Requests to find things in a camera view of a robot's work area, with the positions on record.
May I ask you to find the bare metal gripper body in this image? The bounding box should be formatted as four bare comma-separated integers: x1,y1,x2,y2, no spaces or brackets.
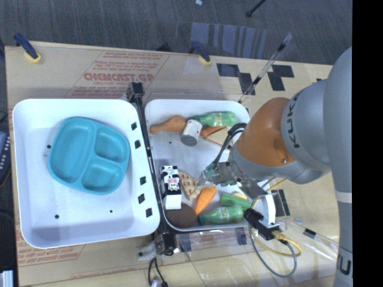
208,161,241,188

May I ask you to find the orange carrot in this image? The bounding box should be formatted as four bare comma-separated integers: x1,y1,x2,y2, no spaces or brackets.
194,185,218,216

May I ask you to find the dark green toy vegetable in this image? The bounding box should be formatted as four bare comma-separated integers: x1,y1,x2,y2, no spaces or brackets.
220,192,253,211

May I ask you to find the white plastic tray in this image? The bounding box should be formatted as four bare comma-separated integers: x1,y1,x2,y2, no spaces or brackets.
11,98,161,249
144,98,270,233

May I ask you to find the cow print milk carton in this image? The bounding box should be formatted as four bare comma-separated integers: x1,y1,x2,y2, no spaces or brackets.
160,165,183,210

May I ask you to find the green bottle with yellow label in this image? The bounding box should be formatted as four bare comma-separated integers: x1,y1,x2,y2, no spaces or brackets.
194,111,238,129
197,204,245,226

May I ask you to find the orange pizza slice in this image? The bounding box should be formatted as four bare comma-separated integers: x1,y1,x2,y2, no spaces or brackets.
199,126,235,148

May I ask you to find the brown round biscuit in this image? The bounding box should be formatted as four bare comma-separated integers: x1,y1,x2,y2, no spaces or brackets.
165,203,199,229

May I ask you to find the small white and red can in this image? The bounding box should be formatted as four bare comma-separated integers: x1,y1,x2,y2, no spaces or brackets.
180,118,203,147

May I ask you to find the brown toy chicken drumstick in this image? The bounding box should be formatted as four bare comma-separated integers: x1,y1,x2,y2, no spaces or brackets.
149,115,187,135

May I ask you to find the brown cardboard board red print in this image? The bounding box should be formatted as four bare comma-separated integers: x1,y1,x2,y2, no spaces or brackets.
4,40,342,287

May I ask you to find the blue divided plate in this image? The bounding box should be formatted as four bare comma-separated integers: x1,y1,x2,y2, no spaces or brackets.
47,116,132,196

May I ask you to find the black cylinder on white bracket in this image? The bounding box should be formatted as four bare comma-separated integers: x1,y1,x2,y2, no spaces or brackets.
243,193,281,241

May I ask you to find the black block with thin wires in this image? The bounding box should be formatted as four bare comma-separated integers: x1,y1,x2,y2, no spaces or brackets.
127,81,146,102
153,231,177,255

